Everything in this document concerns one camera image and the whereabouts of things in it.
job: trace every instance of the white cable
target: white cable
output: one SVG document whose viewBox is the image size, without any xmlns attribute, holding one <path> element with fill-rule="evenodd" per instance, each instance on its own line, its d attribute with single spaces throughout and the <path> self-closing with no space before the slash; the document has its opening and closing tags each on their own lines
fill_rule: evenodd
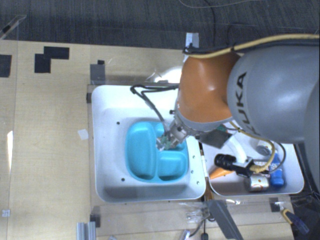
<svg viewBox="0 0 320 240">
<path fill-rule="evenodd" d="M 192 8 L 192 9 L 227 7 L 227 6 L 233 6 L 233 5 L 238 5 L 238 4 L 253 2 L 253 1 L 269 1 L 269 0 L 243 0 L 239 2 L 232 2 L 232 3 L 226 3 L 226 4 L 220 4 L 220 5 L 210 5 L 210 6 L 191 6 L 179 0 L 179 2 L 183 4 L 185 7 Z"/>
</svg>

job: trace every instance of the blue bottle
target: blue bottle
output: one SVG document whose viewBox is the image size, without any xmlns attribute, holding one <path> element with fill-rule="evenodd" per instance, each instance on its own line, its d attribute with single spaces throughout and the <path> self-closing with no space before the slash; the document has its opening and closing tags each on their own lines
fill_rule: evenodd
<svg viewBox="0 0 320 240">
<path fill-rule="evenodd" d="M 269 166 L 270 171 L 276 168 L 280 164 L 278 153 L 274 154 L 274 158 L 272 163 Z M 270 184 L 276 188 L 281 188 L 284 186 L 285 181 L 283 177 L 283 170 L 282 168 L 278 168 L 276 171 L 270 174 Z"/>
</svg>

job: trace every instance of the wooden floor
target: wooden floor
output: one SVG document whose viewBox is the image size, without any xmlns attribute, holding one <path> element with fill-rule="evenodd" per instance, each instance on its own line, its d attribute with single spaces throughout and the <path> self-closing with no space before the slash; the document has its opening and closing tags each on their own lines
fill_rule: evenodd
<svg viewBox="0 0 320 240">
<path fill-rule="evenodd" d="M 1 116 L 11 115 L 12 118 L 14 113 L 10 183 L 9 178 L 6 179 L 8 169 L 0 175 L 0 184 L 3 182 L 0 202 L 5 209 L 9 207 L 10 217 L 8 220 L 0 218 L 0 239 L 5 240 L 7 235 L 8 240 L 73 240 L 77 223 L 88 222 L 92 209 L 89 143 L 78 134 L 79 130 L 88 129 L 86 93 L 90 64 L 104 60 L 109 79 L 121 76 L 140 81 L 155 71 L 161 73 L 180 66 L 183 55 L 180 50 L 150 48 L 24 41 L 18 44 L 1 41 L 0 44 L 0 54 L 13 54 L 13 65 L 17 65 L 16 75 L 11 71 L 9 78 L 0 79 L 1 106 L 7 108 L 0 111 Z M 50 74 L 34 73 L 35 54 L 43 54 L 44 46 L 69 47 L 69 60 L 52 59 Z M 12 101 L 5 101 L 10 95 L 14 98 L 15 87 L 14 107 Z M 0 129 L 2 139 L 12 127 L 13 122 L 11 127 Z M 107 210 L 111 207 L 102 205 Z M 239 223 L 244 239 L 293 239 L 291 227 L 280 213 L 268 210 L 268 203 L 266 207 L 267 210 L 255 213 L 234 212 L 234 220 Z M 180 227 L 160 232 L 135 231 L 130 223 L 135 225 L 141 215 L 131 214 L 130 219 L 124 219 L 125 215 L 119 216 L 123 206 L 113 209 L 119 209 L 114 213 L 115 218 L 118 216 L 117 224 L 109 232 L 97 230 L 99 240 L 108 240 L 110 235 L 117 240 L 176 240 L 183 231 Z M 186 218 L 179 219 L 183 227 Z M 159 228 L 154 225 L 152 230 L 159 231 Z M 216 223 L 208 225 L 207 232 L 210 239 L 224 239 Z"/>
</svg>

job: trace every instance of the black floor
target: black floor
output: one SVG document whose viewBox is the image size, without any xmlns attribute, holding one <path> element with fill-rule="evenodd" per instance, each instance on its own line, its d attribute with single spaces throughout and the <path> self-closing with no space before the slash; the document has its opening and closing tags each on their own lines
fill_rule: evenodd
<svg viewBox="0 0 320 240">
<path fill-rule="evenodd" d="M 242 0 L 208 1 L 222 5 Z M 320 0 L 252 1 L 214 8 L 214 21 L 211 9 L 187 8 L 178 0 L 0 0 L 0 27 L 14 15 L 27 15 L 20 40 L 182 49 L 186 32 L 199 33 L 202 47 L 213 46 L 214 26 L 216 46 L 314 33 L 319 7 Z"/>
</svg>

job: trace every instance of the blue plastic tray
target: blue plastic tray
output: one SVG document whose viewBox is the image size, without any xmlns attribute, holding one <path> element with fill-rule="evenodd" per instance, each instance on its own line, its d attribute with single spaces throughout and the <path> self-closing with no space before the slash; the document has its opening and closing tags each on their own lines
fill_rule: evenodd
<svg viewBox="0 0 320 240">
<path fill-rule="evenodd" d="M 184 141 L 175 149 L 159 151 L 156 138 L 164 133 L 162 123 L 140 121 L 126 134 L 125 162 L 135 179 L 149 183 L 168 183 L 182 178 L 188 171 L 188 148 Z"/>
</svg>

